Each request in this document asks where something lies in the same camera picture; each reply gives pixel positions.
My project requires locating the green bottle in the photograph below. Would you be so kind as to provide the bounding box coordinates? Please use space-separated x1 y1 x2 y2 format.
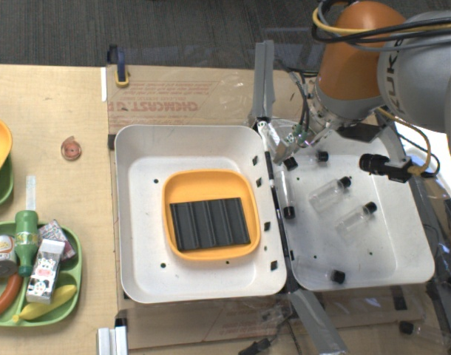
13 209 40 277

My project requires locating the white plastic tray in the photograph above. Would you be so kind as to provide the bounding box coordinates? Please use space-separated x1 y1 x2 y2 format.
264 124 436 292
114 124 288 305

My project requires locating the black ribbed rectangular insert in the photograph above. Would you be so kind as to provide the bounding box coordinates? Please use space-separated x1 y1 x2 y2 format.
169 197 252 251

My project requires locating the pink carton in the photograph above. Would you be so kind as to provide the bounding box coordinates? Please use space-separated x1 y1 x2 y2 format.
37 219 77 261

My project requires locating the green divided plate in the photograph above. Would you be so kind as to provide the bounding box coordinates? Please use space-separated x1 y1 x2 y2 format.
0 153 15 210
0 220 82 327

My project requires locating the black cylinder on white bracket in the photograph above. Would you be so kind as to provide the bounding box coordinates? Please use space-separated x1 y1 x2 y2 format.
359 115 414 183

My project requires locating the yellow banana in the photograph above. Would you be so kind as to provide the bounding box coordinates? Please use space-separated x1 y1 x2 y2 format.
13 283 78 321

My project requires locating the thin black and white rod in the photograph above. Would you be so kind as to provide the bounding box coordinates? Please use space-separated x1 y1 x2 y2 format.
258 120 296 291

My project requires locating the pink round doughnut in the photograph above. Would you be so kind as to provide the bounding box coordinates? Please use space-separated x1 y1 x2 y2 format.
61 135 82 161

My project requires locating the white cow print carton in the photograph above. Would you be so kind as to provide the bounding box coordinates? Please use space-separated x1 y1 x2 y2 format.
25 238 67 305

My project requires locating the red sausage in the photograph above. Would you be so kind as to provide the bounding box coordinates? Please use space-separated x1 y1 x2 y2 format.
0 273 24 317

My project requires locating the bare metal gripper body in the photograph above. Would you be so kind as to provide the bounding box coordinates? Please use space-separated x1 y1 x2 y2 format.
288 100 337 148

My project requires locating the small grey can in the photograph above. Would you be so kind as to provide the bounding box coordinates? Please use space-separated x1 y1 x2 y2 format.
0 234 18 277

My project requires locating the brown cardboard board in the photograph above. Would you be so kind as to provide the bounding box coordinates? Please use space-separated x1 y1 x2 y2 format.
106 64 433 351

